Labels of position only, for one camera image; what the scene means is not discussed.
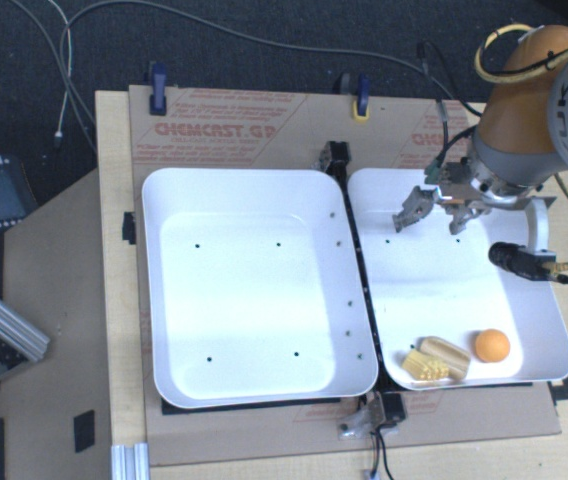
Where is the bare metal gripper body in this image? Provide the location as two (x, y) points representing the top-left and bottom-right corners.
(430, 159), (540, 220)

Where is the white plastic tray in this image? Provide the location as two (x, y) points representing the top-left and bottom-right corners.
(141, 167), (380, 410)
(346, 167), (568, 392)

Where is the thin black rod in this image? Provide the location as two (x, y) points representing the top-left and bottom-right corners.
(334, 167), (391, 394)

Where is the orange ball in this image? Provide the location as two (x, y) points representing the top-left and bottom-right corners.
(474, 328), (511, 364)

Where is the tan toy bread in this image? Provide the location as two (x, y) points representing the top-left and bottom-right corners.
(417, 335), (472, 382)

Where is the yellow toy corn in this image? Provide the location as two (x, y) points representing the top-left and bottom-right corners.
(401, 350), (451, 383)

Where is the brown cardboard board red print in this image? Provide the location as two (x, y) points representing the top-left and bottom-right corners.
(128, 84), (563, 467)

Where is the black cylinder on white bracket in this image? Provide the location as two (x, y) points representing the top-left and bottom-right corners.
(487, 196), (558, 283)

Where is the black block with thin wires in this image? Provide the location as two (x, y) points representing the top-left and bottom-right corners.
(338, 390), (408, 440)
(317, 140), (351, 174)

